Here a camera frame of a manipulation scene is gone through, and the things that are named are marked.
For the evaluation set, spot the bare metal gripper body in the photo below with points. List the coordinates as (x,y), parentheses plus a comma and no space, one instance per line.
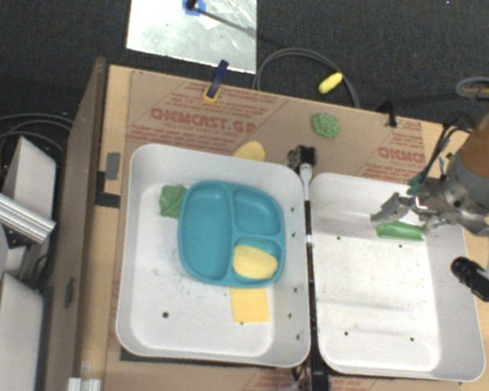
(450,205)

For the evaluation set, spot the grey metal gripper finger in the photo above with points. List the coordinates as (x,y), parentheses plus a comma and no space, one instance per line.
(391,211)
(433,225)

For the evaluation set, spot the green long toy vegetable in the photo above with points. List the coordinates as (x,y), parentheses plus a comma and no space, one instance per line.
(399,232)

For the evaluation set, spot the white plastic tray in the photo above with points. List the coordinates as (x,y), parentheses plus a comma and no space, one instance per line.
(384,295)
(192,313)

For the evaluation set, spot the thin black and white rod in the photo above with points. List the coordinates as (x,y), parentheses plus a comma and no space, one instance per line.
(311,272)

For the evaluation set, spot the green spotted round toy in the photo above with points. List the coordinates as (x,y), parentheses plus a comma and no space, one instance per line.
(325,125)

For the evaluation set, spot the yellow oblong toy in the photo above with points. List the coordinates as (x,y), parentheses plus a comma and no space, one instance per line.
(330,83)

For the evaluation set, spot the yellow oval toy potato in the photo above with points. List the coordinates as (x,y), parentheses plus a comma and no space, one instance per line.
(255,263)

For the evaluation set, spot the pale yellow rounded toy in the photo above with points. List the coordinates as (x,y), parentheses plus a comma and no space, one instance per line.
(250,151)

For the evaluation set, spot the yellow flat cheese slice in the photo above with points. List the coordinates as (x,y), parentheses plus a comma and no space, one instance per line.
(250,307)

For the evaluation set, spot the blue divided plate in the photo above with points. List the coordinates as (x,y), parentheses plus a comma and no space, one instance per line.
(205,230)

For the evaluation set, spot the brown cardboard board red print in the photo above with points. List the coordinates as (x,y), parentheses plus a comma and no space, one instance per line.
(219,116)

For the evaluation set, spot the green lettuce leaf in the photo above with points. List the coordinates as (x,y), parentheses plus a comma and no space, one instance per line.
(171,200)

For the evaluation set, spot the black cylinder on white bracket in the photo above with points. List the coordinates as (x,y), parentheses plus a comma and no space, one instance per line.
(474,276)

